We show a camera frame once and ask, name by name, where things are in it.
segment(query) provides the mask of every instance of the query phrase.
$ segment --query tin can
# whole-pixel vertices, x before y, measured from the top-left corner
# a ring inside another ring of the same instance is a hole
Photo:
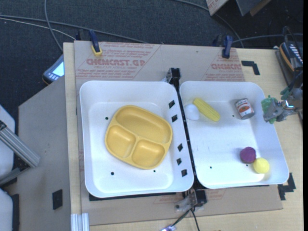
[[[254,109],[251,107],[247,98],[238,100],[235,103],[235,107],[237,108],[242,120],[248,119],[255,114]]]

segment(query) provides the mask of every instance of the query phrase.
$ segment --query yellow lemon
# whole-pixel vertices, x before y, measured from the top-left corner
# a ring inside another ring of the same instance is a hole
[[[257,158],[253,163],[254,169],[259,174],[265,174],[269,171],[270,164],[269,162],[263,158],[259,157]]]

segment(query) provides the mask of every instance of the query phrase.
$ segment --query smartphone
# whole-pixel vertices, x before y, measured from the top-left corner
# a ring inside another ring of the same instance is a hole
[[[64,75],[64,59],[63,54],[59,59],[48,68],[43,74],[43,81],[49,85]]]

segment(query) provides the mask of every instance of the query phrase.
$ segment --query yellow corn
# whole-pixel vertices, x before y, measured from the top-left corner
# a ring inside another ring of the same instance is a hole
[[[204,102],[200,98],[196,98],[193,101],[193,104],[197,106],[200,113],[204,114],[207,118],[211,119],[212,121],[219,121],[220,114],[208,103]]]

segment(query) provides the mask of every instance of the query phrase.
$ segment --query yellow divided plate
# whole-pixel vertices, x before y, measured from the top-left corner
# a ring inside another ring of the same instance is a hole
[[[105,144],[116,158],[142,169],[158,166],[172,140],[170,124],[134,105],[117,110],[108,126]]]

